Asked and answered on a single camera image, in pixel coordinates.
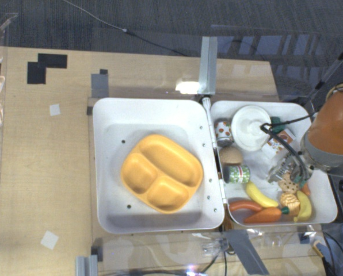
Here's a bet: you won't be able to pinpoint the yellow waffle pastry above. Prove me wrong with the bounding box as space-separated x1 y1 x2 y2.
280 192 302 217

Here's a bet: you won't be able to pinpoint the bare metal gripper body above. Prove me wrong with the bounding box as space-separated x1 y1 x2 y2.
280 151 315 182

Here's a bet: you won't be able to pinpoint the tan biscuit with dark chips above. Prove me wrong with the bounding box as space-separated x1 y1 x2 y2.
277 172 300 194

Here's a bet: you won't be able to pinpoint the brown round bread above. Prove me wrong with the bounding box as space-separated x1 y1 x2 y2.
219 145 243 167

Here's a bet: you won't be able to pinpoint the white carton with orange print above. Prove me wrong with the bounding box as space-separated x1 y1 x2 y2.
260 128 297 161

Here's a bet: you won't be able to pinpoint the yellow banana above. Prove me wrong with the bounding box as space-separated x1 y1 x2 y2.
293 190 313 223
245 181 280 209

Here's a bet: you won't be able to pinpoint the white plastic tray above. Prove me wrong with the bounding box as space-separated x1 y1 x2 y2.
210 100 338 228
92 97 226 235

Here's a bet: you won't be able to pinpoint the orange carrot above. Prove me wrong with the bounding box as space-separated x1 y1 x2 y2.
243 206 290 224

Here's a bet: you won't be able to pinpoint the green and white can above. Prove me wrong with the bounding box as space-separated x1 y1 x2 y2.
223 164 251 185

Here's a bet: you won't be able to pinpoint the orange divided plate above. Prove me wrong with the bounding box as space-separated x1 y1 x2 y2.
120 133 204 214

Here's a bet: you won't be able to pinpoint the dark green block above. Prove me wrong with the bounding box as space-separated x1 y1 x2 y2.
270 116 285 133

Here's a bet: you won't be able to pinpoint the red sausage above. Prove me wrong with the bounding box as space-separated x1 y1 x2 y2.
228 200 263 213

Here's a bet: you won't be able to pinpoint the white can with red print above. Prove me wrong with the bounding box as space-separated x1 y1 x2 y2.
214 118 234 148

